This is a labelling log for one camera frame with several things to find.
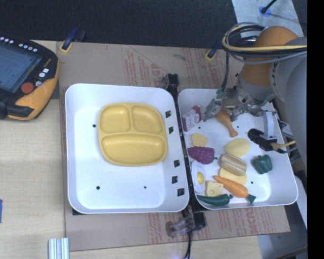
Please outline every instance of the white tray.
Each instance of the white tray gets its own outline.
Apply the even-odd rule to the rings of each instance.
[[[108,163],[101,154],[97,124],[111,103],[141,103],[163,117],[167,156],[140,167]],[[183,148],[174,100],[161,88],[74,84],[65,94],[67,186],[71,206],[84,214],[178,212],[189,200]]]
[[[206,89],[186,89],[180,92],[178,97],[178,104],[180,114],[184,114],[194,105],[201,105],[202,112],[205,111],[206,106],[211,99],[215,98],[216,90]],[[264,110],[274,110],[272,104],[267,104]],[[282,134],[279,129],[276,115],[274,116],[274,135],[278,139],[278,143],[283,143]],[[258,207],[258,206],[277,206],[289,205],[298,198],[298,187],[295,182],[295,177],[291,167],[291,163],[287,154],[280,154],[275,151],[265,152],[257,144],[252,142],[247,132],[251,128],[256,128],[264,131],[264,123],[262,117],[253,117],[249,113],[242,114],[238,119],[232,122],[233,128],[239,133],[235,138],[229,136],[228,130],[223,124],[217,121],[216,118],[200,121],[195,127],[187,132],[184,132],[186,147],[192,147],[192,134],[200,133],[207,138],[206,147],[212,147],[215,150],[215,157],[220,159],[221,155],[225,153],[224,146],[236,138],[244,138],[250,144],[249,152],[241,159],[247,163],[247,182],[245,186],[248,192],[256,199],[251,204],[247,199],[234,197],[226,206],[213,206],[202,201],[199,203],[207,209],[226,209],[226,208],[243,208],[243,207]],[[251,160],[258,156],[268,154],[271,158],[273,169],[265,174],[258,174],[251,164]],[[214,160],[205,167],[205,180],[215,181],[214,175],[218,174],[220,168],[218,160]]]

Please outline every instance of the wooden table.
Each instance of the wooden table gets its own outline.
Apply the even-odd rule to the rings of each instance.
[[[56,51],[56,42],[38,41]],[[48,258],[48,239],[65,235],[59,101],[31,121],[0,120],[0,258]],[[70,252],[70,258],[165,259],[187,242]],[[192,258],[261,258],[256,236],[194,241]]]

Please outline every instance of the orange carrot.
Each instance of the orange carrot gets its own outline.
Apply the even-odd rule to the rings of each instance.
[[[230,179],[222,178],[219,175],[214,175],[213,177],[217,182],[222,183],[223,187],[226,188],[229,192],[231,192],[234,196],[246,197],[251,203],[253,203],[255,196],[250,195],[248,193],[247,188],[244,185],[239,184]]]

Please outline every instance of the red emergency stop button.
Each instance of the red emergency stop button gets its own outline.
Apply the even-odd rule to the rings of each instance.
[[[32,83],[24,83],[21,86],[21,90],[25,95],[29,95],[34,89],[34,86]]]

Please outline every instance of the yellow plate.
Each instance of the yellow plate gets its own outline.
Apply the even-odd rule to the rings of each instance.
[[[164,122],[152,106],[109,104],[101,109],[97,127],[102,155],[114,165],[154,165],[167,155]]]

